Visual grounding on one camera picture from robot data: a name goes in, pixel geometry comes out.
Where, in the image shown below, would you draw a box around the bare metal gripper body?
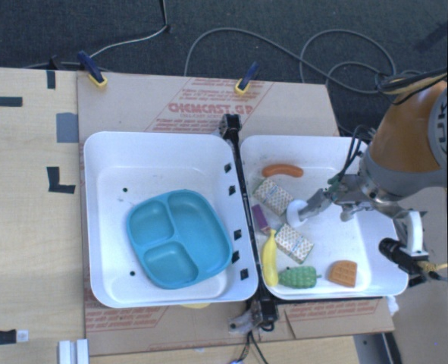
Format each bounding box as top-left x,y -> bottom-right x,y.
330,174 -> 409,222

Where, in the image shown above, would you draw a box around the white plastic tray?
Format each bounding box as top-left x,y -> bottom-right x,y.
83,130 -> 260,309
240,134 -> 410,301

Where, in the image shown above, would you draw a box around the white patterned carton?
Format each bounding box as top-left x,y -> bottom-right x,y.
252,177 -> 295,216
274,223 -> 315,265

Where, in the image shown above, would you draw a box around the orange sausage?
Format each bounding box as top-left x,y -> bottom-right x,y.
261,164 -> 305,179

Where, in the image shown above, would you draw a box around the purple block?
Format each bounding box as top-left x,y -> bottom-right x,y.
251,204 -> 272,237

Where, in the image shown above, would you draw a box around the yellow banana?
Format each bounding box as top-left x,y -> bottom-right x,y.
261,228 -> 280,288

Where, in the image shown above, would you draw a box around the green grapes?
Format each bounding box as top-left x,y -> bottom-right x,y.
277,265 -> 322,290

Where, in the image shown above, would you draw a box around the orange waffle biscuit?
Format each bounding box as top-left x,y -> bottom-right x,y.
327,260 -> 359,289

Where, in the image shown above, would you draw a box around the thin black rod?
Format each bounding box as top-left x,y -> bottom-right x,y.
227,134 -> 267,335

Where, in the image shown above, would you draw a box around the blue divided plate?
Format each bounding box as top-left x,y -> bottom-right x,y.
126,188 -> 234,290

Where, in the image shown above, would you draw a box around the brown cardboard board red print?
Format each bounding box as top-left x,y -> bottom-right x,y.
76,70 -> 396,357

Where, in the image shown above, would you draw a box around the black cylinder on white bracket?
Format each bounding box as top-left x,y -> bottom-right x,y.
378,209 -> 431,286

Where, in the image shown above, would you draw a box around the black block with wires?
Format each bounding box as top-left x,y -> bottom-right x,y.
246,297 -> 280,324
218,113 -> 244,140

